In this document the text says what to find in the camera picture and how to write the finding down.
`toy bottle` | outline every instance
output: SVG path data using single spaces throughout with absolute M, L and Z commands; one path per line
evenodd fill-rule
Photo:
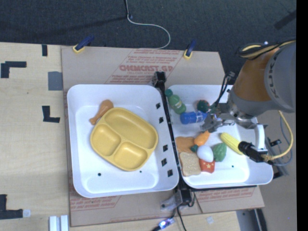
M 169 105 L 177 114 L 181 114 L 186 111 L 185 104 L 182 103 L 178 95 L 174 95 L 171 89 L 165 90 Z
M 207 117 L 207 113 L 204 113 L 200 110 L 192 111 L 192 112 L 184 112 L 180 115 L 180 120 L 182 124 L 189 124 L 189 123 L 197 123 L 204 121 Z
M 108 110 L 112 109 L 113 107 L 114 107 L 114 104 L 109 99 L 104 100 L 101 103 L 100 108 L 97 114 L 95 115 L 95 117 L 90 119 L 90 123 L 92 125 L 95 125 L 97 120 L 101 118 Z

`wooden table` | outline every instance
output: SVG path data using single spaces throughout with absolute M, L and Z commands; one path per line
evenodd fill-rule
M 48 230 L 50 216 L 69 215 L 63 91 L 48 89 L 48 72 L 62 71 L 61 47 L 0 43 L 0 63 L 26 61 L 0 78 L 0 194 L 8 210 L 28 209 L 30 217 L 0 220 L 0 230 Z M 50 106 L 59 123 L 43 122 L 42 106 Z M 70 230 L 151 230 L 160 220 L 111 223 Z M 183 217 L 187 230 L 239 231 L 236 212 Z M 168 230 L 183 230 L 180 219 Z

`tray with toy food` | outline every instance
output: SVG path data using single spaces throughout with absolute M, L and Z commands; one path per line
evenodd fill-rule
M 169 87 L 186 106 L 185 114 L 195 114 L 216 101 L 221 86 L 216 85 L 174 85 Z M 227 101 L 227 93 L 220 102 Z M 176 142 L 184 181 L 192 188 L 222 188 L 267 184 L 272 180 L 272 167 L 256 163 L 243 155 L 235 141 L 249 141 L 258 148 L 264 148 L 264 128 L 244 129 L 237 124 L 222 126 L 216 132 L 202 132 L 200 126 L 204 117 L 184 117 L 169 109 L 172 130 Z
M 161 93 L 75 85 L 67 93 L 76 191 L 88 198 L 166 191 L 179 182 Z

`brown drumstick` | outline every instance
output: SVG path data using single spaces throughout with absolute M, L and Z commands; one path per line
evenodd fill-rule
M 113 107 L 114 107 L 114 104 L 109 99 L 104 100 L 101 103 L 100 108 L 97 114 L 95 115 L 95 117 L 90 119 L 90 123 L 92 125 L 95 125 L 97 120 L 101 118 L 108 110 L 112 109 Z

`green bottle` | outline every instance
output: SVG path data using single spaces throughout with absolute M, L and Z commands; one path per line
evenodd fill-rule
M 172 90 L 165 90 L 165 95 L 167 96 L 169 105 L 177 114 L 182 114 L 186 111 L 185 104 L 182 103 L 180 97 L 178 95 L 174 95 Z

